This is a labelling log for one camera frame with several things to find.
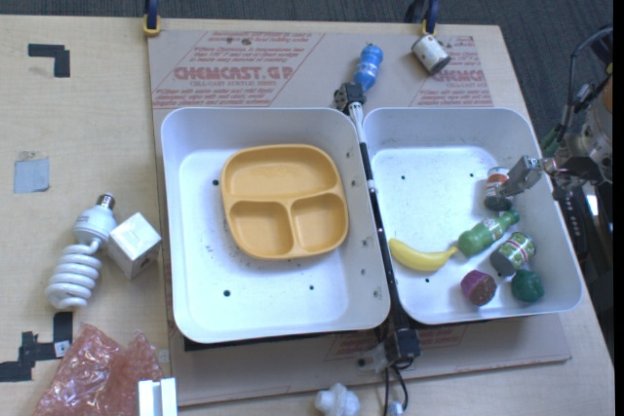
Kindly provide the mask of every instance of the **yellow banana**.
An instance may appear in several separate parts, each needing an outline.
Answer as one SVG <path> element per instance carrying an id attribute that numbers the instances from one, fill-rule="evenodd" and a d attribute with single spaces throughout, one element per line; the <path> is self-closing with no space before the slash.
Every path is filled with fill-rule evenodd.
<path id="1" fill-rule="evenodd" d="M 446 251 L 419 251 L 394 238 L 388 241 L 388 245 L 393 257 L 415 271 L 437 271 L 458 252 L 457 246 Z"/>

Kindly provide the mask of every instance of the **wooden table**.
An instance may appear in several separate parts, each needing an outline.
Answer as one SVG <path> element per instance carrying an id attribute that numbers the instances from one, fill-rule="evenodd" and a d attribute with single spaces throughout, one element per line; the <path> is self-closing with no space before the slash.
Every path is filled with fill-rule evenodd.
<path id="1" fill-rule="evenodd" d="M 164 19 L 165 29 L 412 34 L 413 25 Z M 475 39 L 495 106 L 527 109 L 496 26 L 439 28 Z M 30 43 L 63 44 L 71 77 L 55 78 L 52 60 L 29 57 Z M 0 362 L 16 360 L 23 331 L 52 341 L 55 310 L 44 288 L 61 250 L 73 243 L 76 216 L 112 192 L 118 220 L 140 211 L 160 227 L 148 53 L 141 19 L 0 17 Z M 23 152 L 47 157 L 50 187 L 15 194 L 14 163 Z M 587 288 L 580 305 L 561 314 L 571 359 L 408 382 L 407 414 L 614 414 L 614 369 Z M 162 263 L 128 281 L 104 262 L 89 307 L 74 313 L 122 345 L 140 329 L 168 349 Z M 38 361 L 32 381 L 0 384 L 3 414 L 31 414 L 58 362 Z M 169 374 L 169 366 L 163 367 Z M 354 391 L 362 414 L 380 414 L 383 387 Z M 181 414 L 320 414 L 315 394 L 220 402 Z"/>

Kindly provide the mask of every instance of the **plastic bag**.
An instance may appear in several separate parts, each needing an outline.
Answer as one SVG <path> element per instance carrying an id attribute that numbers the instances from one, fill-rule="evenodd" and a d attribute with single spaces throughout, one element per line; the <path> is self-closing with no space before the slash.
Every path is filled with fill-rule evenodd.
<path id="1" fill-rule="evenodd" d="M 136 416 L 138 382 L 164 375 L 155 350 L 139 330 L 124 349 L 82 324 L 33 416 Z"/>

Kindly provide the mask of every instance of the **green pepper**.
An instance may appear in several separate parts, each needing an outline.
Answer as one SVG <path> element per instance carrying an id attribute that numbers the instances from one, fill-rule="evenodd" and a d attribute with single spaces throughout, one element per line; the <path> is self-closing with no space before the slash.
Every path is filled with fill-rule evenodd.
<path id="1" fill-rule="evenodd" d="M 518 269 L 511 280 L 514 296 L 523 302 L 532 303 L 544 296 L 544 286 L 539 276 L 527 269 Z"/>

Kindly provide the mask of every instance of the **spiral tube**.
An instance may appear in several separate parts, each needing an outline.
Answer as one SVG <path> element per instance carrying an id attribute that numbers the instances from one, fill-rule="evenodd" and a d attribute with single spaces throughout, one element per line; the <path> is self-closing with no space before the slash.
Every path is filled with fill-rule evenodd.
<path id="1" fill-rule="evenodd" d="M 90 245 L 70 245 L 62 251 L 46 288 L 46 297 L 55 308 L 87 306 L 101 268 L 101 262 L 92 256 L 100 244 L 93 239 Z"/>

